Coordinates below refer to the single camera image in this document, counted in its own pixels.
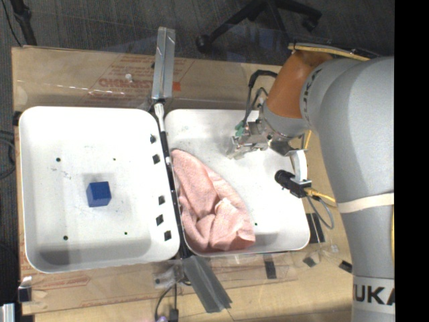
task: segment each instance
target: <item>blue block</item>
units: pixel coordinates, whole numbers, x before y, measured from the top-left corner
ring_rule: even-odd
[[[112,199],[108,181],[92,182],[86,189],[89,207],[105,207]]]

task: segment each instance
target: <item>robotic arm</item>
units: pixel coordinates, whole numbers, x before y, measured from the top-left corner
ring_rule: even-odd
[[[318,135],[353,261],[353,322],[395,321],[393,57],[368,61],[295,51],[256,122],[231,139],[229,156]]]

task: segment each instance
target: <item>caster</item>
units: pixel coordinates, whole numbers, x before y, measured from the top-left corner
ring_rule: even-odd
[[[209,35],[198,36],[195,39],[195,44],[199,52],[208,52],[212,46]]]
[[[313,31],[317,25],[318,21],[314,19],[307,18],[302,21],[302,26],[304,26],[308,30],[308,32]]]

